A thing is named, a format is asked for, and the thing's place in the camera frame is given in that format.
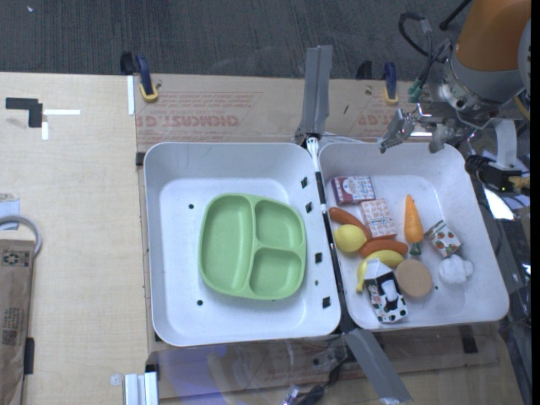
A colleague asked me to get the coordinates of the yellow banana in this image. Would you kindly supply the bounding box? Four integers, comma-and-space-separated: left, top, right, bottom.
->
355, 249, 406, 294

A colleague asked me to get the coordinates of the green divided plate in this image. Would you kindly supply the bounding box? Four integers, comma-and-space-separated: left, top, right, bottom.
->
197, 192, 308, 301

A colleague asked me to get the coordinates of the orange and white carton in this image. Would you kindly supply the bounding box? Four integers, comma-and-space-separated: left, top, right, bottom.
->
359, 197, 399, 240

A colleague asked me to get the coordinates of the white lumpy toy food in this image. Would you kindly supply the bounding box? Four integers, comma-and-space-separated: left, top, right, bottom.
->
438, 253, 475, 286

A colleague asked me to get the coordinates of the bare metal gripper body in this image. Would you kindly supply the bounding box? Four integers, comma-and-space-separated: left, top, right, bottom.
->
416, 78, 500, 132

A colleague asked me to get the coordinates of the tan round biscuit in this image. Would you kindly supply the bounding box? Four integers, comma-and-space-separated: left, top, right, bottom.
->
395, 258, 434, 300

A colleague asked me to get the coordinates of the black cylinder on white bracket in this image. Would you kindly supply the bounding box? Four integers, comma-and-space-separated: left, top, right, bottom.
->
463, 118, 525, 190

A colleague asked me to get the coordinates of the orange carrot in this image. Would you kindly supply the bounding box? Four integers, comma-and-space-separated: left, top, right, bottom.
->
403, 193, 424, 257

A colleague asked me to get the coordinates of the brown cardboard board, red print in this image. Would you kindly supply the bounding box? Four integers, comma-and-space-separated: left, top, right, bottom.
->
133, 73, 510, 400

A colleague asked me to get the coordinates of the orange sausage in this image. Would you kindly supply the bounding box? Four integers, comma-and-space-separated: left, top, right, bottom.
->
359, 237, 409, 259
328, 206, 373, 240

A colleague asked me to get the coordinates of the white carton with strawberry print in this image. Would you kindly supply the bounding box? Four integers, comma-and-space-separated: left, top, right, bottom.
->
423, 219, 462, 259

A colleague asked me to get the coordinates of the yellow lemon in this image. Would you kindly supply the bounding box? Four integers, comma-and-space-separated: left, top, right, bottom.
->
333, 224, 369, 254

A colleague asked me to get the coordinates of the white plastic tray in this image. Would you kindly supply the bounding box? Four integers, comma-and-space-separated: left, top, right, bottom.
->
143, 141, 343, 348
317, 141, 510, 332

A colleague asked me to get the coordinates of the pink and blue carton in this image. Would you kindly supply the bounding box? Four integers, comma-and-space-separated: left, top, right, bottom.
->
330, 175, 377, 207

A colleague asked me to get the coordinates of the black and white milk carton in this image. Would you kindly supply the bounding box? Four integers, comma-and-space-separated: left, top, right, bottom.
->
363, 258, 409, 325

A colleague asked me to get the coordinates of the brown paper bag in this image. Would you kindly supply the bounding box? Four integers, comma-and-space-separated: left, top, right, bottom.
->
0, 238, 37, 405

